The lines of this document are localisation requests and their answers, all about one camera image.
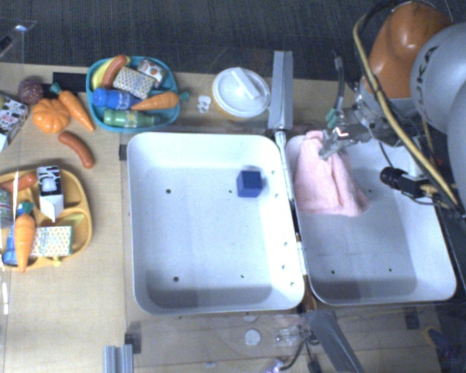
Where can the green bottle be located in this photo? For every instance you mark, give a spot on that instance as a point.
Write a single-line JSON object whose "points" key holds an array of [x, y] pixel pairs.
{"points": [[128, 118]]}

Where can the orange carrot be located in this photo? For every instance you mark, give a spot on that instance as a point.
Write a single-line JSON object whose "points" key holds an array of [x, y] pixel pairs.
{"points": [[75, 107], [24, 235], [157, 101]]}

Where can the blue divided plate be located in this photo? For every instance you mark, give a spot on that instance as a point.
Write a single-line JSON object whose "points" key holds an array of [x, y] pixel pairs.
{"points": [[97, 111]]}

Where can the white plastic tray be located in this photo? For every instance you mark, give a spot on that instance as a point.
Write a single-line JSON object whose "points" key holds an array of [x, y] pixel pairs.
{"points": [[202, 247], [373, 255]]}

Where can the blue cube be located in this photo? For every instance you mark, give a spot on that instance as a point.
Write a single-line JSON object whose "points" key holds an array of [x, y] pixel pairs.
{"points": [[250, 183]]}

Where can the patterned carton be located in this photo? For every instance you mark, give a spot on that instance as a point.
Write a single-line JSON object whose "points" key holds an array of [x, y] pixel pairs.
{"points": [[132, 82], [52, 241]]}

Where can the small can with orange print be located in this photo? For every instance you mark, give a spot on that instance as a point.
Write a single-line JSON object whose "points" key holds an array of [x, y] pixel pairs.
{"points": [[153, 70]]}

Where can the yellow bowl with white lid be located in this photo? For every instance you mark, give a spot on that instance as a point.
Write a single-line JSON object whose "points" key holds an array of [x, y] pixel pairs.
{"points": [[240, 91]]}

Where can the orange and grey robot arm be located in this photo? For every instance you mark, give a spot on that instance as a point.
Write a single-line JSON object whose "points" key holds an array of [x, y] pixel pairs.
{"points": [[446, 72]]}

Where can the small white object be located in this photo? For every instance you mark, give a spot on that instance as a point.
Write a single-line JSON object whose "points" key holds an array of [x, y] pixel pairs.
{"points": [[204, 103]]}

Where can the blue bottle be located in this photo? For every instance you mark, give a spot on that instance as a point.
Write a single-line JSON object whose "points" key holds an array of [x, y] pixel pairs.
{"points": [[9, 251], [110, 97]]}

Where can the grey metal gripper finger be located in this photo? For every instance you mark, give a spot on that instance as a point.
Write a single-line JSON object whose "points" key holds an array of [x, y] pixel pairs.
{"points": [[326, 146], [342, 144]]}

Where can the red sausage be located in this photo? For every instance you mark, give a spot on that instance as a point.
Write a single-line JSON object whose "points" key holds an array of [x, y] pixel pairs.
{"points": [[77, 149], [25, 182], [113, 68]]}

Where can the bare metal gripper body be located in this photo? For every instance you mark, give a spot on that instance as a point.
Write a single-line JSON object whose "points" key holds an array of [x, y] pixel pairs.
{"points": [[359, 126]]}

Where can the black cylinder on white bracket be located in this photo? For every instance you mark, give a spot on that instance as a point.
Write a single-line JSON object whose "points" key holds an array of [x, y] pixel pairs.
{"points": [[398, 179]]}

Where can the thin black and white rod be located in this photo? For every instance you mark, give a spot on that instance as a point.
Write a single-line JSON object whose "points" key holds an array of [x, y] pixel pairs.
{"points": [[291, 196]]}

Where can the orange pumpkin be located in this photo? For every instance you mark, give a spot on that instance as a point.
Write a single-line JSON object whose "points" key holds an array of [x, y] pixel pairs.
{"points": [[50, 115]]}

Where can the clear plastic bottle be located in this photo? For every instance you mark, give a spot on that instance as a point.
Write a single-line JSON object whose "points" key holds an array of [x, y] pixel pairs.
{"points": [[291, 334]]}

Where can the yellow divided plate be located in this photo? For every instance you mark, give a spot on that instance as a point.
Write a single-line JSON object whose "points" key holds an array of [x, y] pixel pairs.
{"points": [[79, 204]]}

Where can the cow print milk carton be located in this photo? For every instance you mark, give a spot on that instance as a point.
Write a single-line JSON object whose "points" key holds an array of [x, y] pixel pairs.
{"points": [[5, 124]]}

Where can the small white milk carton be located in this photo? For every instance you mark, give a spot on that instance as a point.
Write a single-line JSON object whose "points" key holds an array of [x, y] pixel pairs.
{"points": [[50, 192]]}

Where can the brown ball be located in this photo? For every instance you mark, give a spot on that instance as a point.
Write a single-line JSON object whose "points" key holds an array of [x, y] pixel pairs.
{"points": [[30, 91]]}

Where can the pink cloth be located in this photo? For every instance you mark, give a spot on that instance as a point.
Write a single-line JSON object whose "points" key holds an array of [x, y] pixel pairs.
{"points": [[322, 185]]}

